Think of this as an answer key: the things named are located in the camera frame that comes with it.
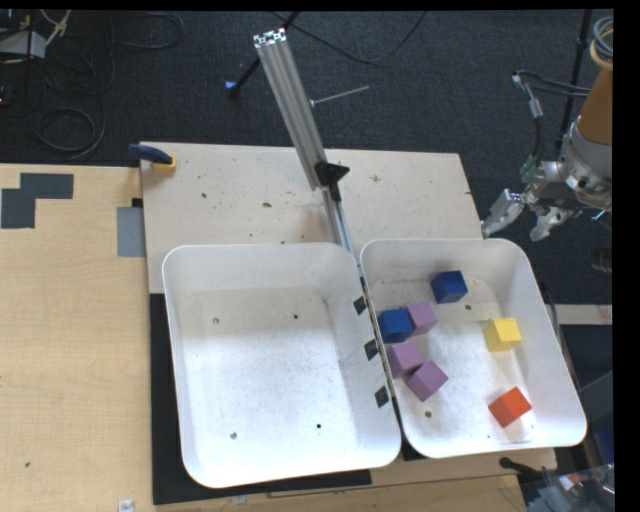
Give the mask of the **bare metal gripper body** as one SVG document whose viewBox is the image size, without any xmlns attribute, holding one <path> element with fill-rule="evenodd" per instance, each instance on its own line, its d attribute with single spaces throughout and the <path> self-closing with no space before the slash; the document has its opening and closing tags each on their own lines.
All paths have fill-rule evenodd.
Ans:
<svg viewBox="0 0 640 512">
<path fill-rule="evenodd" d="M 611 152 L 583 156 L 566 149 L 557 161 L 536 163 L 530 156 L 520 169 L 523 200 L 537 207 L 568 210 L 612 208 Z"/>
</svg>

